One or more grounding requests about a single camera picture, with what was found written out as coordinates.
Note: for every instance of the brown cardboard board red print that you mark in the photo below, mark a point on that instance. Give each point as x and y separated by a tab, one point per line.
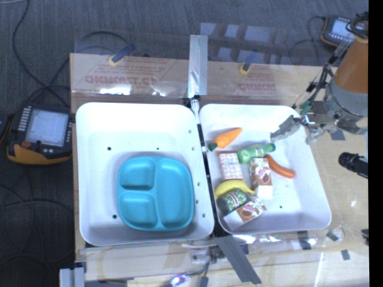
131	76

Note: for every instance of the orange sausage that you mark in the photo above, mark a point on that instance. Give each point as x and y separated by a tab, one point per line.
279	168

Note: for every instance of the blue divided plate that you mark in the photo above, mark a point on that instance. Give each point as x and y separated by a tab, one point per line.
167	190

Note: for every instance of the green can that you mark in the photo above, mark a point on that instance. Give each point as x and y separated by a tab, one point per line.
232	200

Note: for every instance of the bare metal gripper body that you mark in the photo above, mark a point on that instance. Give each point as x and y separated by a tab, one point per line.
321	120

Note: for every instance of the orange and white juice carton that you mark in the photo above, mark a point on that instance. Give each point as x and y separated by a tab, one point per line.
246	212
261	175

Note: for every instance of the orange carrot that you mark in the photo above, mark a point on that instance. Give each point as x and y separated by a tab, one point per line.
229	137

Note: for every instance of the white plastic tray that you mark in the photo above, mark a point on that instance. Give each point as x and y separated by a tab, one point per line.
98	160
302	196

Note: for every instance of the yellow banana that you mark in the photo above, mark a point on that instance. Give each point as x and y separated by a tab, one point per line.
229	186

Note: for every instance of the green bottle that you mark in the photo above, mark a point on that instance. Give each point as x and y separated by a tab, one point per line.
252	153

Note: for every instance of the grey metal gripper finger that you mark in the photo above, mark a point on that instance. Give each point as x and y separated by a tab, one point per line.
284	130
312	134

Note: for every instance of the pink and white carton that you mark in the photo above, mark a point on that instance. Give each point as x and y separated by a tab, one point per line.
229	166

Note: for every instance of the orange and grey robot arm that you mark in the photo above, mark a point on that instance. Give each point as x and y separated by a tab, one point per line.
353	70

